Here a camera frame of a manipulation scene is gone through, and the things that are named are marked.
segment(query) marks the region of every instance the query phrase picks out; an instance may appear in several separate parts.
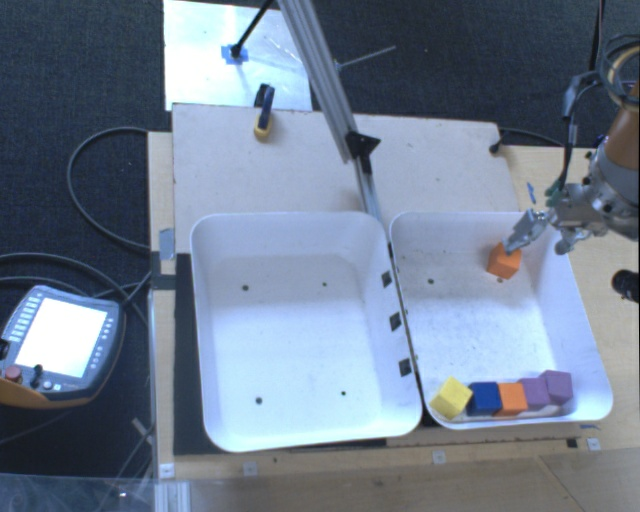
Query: toy block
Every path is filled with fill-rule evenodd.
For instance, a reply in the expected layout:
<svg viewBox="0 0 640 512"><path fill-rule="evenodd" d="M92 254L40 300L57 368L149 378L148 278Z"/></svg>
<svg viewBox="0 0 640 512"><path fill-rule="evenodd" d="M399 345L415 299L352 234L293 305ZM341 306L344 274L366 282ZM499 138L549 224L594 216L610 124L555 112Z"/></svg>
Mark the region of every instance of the toy block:
<svg viewBox="0 0 640 512"><path fill-rule="evenodd" d="M563 405L573 398L573 383L569 372L547 370L540 377L547 383L551 403Z"/></svg>
<svg viewBox="0 0 640 512"><path fill-rule="evenodd" d="M473 392L459 380L449 377L433 397L429 405L452 420L466 407Z"/></svg>
<svg viewBox="0 0 640 512"><path fill-rule="evenodd" d="M510 279L519 269L522 261L522 251L516 249L511 254L507 254L504 245L500 242L489 254L487 272L494 276Z"/></svg>
<svg viewBox="0 0 640 512"><path fill-rule="evenodd" d="M547 381L542 377L524 378L518 381L524 388L530 411L539 411L551 404L551 397L547 389Z"/></svg>
<svg viewBox="0 0 640 512"><path fill-rule="evenodd" d="M469 388L473 391L473 396L467 404L469 416L491 416L502 409L502 400L496 382L474 382L469 384Z"/></svg>
<svg viewBox="0 0 640 512"><path fill-rule="evenodd" d="M519 382L499 383L502 409L494 416L516 416L527 410L527 398L524 395L524 387Z"/></svg>

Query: yellow cube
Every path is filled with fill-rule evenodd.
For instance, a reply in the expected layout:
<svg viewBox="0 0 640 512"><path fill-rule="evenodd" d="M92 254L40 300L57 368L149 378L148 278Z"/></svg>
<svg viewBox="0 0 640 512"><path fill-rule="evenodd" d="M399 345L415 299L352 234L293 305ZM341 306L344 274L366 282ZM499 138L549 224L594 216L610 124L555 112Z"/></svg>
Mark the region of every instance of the yellow cube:
<svg viewBox="0 0 640 512"><path fill-rule="evenodd" d="M472 395L471 389L454 377L449 377L429 405L445 418L452 420L464 410Z"/></svg>

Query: wooden table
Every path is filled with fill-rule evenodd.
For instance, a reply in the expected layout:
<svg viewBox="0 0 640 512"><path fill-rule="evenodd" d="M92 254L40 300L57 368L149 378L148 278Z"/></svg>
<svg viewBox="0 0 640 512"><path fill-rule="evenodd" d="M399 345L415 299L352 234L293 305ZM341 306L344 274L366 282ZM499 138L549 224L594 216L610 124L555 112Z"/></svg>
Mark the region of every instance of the wooden table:
<svg viewBox="0 0 640 512"><path fill-rule="evenodd" d="M239 118L241 125L252 122L255 116L252 109L225 109L225 113ZM288 116L296 115L300 114L278 113L275 121L284 127ZM330 165L343 165L321 115L304 116L304 123L311 130L307 135L313 135L314 140L312 147L306 148L311 156L322 151L323 155L329 155ZM434 209L450 210L474 209L461 207L473 205L474 201L480 203L478 210L515 209L508 199L513 191L505 187L513 187L514 201L517 197L520 207L526 208L530 204L526 183L531 183L541 195L561 167L562 150L556 148L511 146L503 147L498 156L487 156L486 148L497 138L497 130L485 123L374 116L359 116L358 122L361 129L377 128L375 133L369 132L371 135L388 130L398 139L383 136L383 144L376 151L382 151L385 145L388 149L379 156L374 153L374 173L385 223L394 209L407 206L407 202L407 209L412 206L415 209L417 204L394 196L390 190L397 179L397 174L394 177L389 172L390 162L401 167L403 159L408 158L407 165L415 167L416 161L427 161L424 165L435 170L424 178L434 179L432 190L425 193L439 197L434 200L438 203ZM228 131L228 125L221 130ZM176 200L179 209L180 201L184 201L178 192L184 181L174 176L172 140L171 133L149 135L153 251L159 250L159 232L174 227L177 245L184 249L184 233L179 231L184 232L187 226L180 223L189 224L202 213L197 198L193 200L194 211L187 215L174 208ZM443 145L443 140L450 144ZM242 143L253 142L248 138ZM433 144L438 144L435 151ZM400 145L406 149L402 154L394 154L394 148ZM570 181L578 181L586 174L585 152L574 152ZM501 166L506 169L508 185ZM469 172L482 176L483 180L464 189L462 177ZM348 181L340 186L350 187ZM440 182L447 182L442 185L444 189L448 193L456 191L458 197L443 202L446 197L437 189ZM410 185L417 189L420 183ZM500 197L507 197L506 205L496 204L496 198ZM249 201L246 197L227 200L232 202L220 206L222 211L234 207L244 211L251 207L251 202L243 203ZM318 201L315 207L322 208L324 199ZM353 197L348 197L343 205L331 208L349 209L352 205ZM425 204L422 209L429 209L428 206ZM268 211L270 207L265 199L257 211ZM609 234L580 243L570 259L613 388L614 407L608 418L593 425L524 425L463 432L419 428L409 435L389 439L387 447L375 449L174 456L175 295L171 290L154 290L151 359L158 476L191 480L193 510L200 510L199 507L210 510L207 507L210 503L219 503L219 510L256 506L260 510L299 510L301 503L305 510L425 510L427 505L437 510L630 510L627 505L640 502L635 478L640 470L638 307L616 296L610 289L610 280L619 269L637 269L638 246ZM161 268L163 274L171 275L175 262L162 261ZM590 438L596 439L602 450L590 451L587 442ZM575 439L577 448L570 448L567 439ZM443 455L446 463L437 464ZM258 478L249 477L255 473Z"/></svg>

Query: white tray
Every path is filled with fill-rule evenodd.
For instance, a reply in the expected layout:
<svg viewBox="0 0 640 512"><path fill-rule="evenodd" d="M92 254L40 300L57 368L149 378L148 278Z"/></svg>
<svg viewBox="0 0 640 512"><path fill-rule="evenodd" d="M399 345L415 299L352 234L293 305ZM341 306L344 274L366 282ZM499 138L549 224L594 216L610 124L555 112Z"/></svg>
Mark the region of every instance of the white tray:
<svg viewBox="0 0 640 512"><path fill-rule="evenodd" d="M485 271L490 250L521 213L404 213L390 226L407 323L425 402L449 376L465 384L513 382L544 370L571 372L574 398L513 419L462 414L442 425L470 429L592 421L613 405L567 256L553 229L523 248L510 280Z"/></svg>
<svg viewBox="0 0 640 512"><path fill-rule="evenodd" d="M391 261L372 217L211 215L194 226L191 251L216 445L243 452L416 427L422 403L404 326L391 329L400 302L383 282Z"/></svg>

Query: orange cube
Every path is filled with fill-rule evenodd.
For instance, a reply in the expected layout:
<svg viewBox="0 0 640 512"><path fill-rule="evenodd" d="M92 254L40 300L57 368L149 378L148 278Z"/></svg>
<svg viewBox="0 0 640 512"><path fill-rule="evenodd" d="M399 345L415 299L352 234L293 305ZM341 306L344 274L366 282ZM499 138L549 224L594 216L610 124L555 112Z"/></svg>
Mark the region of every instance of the orange cube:
<svg viewBox="0 0 640 512"><path fill-rule="evenodd" d="M522 261L522 251L516 249L511 254L507 254L504 245L500 242L489 254L489 263L487 264L487 272L504 279L509 279L520 269Z"/></svg>
<svg viewBox="0 0 640 512"><path fill-rule="evenodd" d="M516 416L528 409L524 386L519 382L498 383L502 409L494 416Z"/></svg>

